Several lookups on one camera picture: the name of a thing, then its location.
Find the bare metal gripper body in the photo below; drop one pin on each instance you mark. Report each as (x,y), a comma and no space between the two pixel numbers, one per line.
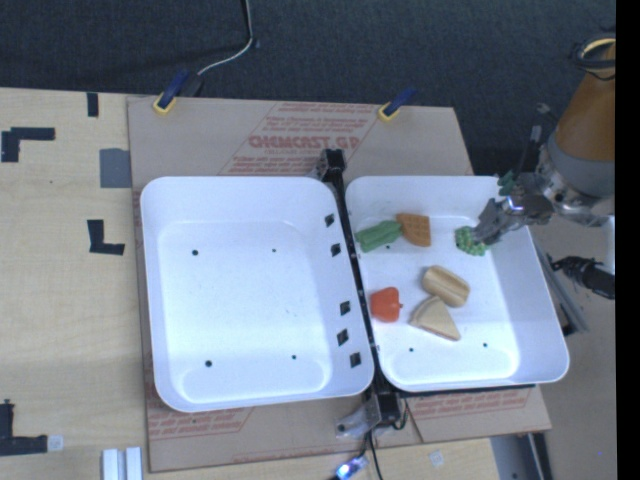
(537,205)

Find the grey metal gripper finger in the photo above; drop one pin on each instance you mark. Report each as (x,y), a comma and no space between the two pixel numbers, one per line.
(491,214)
(501,232)

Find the green grapes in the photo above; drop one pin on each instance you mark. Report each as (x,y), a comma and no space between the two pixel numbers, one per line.
(465,242)

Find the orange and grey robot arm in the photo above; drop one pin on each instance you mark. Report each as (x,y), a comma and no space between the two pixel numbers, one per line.
(587,118)

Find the orange waffle biscuit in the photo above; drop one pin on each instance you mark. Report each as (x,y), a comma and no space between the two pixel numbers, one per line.
(416,229)

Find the tan bread roll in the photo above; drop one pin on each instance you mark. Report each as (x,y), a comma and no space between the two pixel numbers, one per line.
(446,285)

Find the tan sandwich wedge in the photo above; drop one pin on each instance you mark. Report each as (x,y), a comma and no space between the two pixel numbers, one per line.
(436,320)

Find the orange bell pepper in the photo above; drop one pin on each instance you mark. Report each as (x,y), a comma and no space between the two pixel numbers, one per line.
(385,305)

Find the white plastic tray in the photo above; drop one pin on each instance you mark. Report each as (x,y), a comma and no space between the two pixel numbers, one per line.
(240,293)
(450,363)

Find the brown cardboard board, red print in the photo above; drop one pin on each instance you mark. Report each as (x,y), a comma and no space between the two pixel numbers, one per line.
(210,138)

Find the black cylinder on white bracket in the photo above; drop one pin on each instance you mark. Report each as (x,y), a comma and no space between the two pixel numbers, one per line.
(592,275)

